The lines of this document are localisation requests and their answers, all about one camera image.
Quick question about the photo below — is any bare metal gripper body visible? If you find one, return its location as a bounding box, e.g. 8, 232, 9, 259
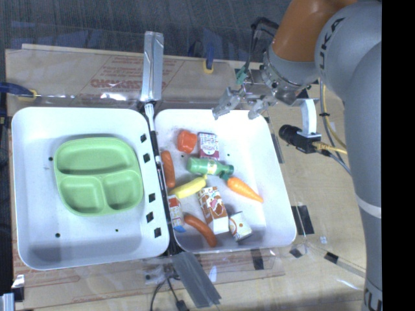
242, 63, 313, 107

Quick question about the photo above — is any red and white carton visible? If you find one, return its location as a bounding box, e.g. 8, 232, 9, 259
197, 132, 220, 161

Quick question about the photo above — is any white plastic tray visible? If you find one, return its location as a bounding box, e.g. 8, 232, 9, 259
153, 108, 298, 255
11, 106, 171, 271

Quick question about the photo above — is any orange toy pepper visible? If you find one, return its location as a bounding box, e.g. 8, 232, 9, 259
176, 129, 198, 155

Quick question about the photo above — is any green bottle with yellow label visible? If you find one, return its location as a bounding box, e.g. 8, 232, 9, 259
185, 156, 235, 179

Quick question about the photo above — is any orange carrot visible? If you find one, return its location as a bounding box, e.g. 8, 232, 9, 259
226, 176, 265, 204

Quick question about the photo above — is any orange sausage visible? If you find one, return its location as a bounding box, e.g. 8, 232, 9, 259
183, 213, 219, 249
160, 150, 176, 189

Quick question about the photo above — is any yellow banana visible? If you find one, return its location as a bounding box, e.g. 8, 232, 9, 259
168, 175, 208, 200

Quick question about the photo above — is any brown and white carton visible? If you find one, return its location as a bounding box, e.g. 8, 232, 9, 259
196, 186, 230, 236

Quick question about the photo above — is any small white and orange carton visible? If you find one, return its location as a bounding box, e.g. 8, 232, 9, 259
167, 194, 187, 234

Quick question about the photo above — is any white and orange can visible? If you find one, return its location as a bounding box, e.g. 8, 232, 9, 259
228, 211, 254, 242

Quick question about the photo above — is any green divided plate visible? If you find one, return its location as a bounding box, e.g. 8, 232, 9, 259
53, 137, 145, 217

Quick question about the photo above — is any brown cardboard board, red print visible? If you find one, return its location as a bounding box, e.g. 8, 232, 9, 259
5, 43, 287, 309

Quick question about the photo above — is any black cylinder on white bracket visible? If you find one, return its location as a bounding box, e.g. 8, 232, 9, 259
278, 97, 322, 155

